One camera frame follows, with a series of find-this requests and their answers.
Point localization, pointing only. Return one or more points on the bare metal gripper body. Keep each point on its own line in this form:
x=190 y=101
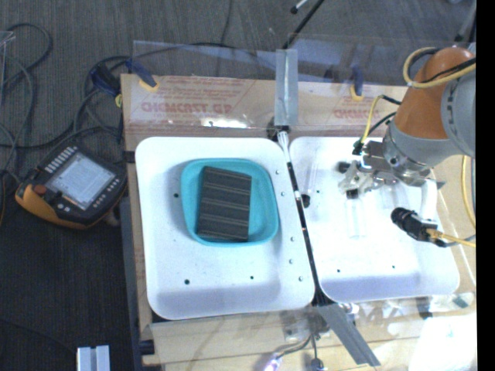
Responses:
x=398 y=166

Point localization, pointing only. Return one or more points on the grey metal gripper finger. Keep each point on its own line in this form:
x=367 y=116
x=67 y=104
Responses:
x=350 y=178
x=369 y=183

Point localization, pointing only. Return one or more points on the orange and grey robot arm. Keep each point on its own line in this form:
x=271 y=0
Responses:
x=425 y=106

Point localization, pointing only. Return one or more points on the clear plastic bottle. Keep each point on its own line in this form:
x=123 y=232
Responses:
x=356 y=218
x=311 y=176

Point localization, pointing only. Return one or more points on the thin black and white rod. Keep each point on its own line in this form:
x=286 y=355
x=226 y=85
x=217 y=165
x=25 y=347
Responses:
x=299 y=211

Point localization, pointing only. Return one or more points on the white plastic tray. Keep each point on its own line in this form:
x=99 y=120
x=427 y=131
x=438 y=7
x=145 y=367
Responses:
x=371 y=269
x=216 y=276

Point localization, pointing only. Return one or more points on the blue divided plate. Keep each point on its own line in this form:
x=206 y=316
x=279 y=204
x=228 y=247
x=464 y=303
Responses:
x=267 y=207

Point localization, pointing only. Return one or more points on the dark grey striped block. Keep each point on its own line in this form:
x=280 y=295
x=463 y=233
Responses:
x=224 y=203

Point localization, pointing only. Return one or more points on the brown cardboard board red print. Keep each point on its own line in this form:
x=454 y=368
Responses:
x=185 y=106

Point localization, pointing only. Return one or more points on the black cylinder on white bracket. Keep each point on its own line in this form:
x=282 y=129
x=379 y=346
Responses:
x=414 y=222

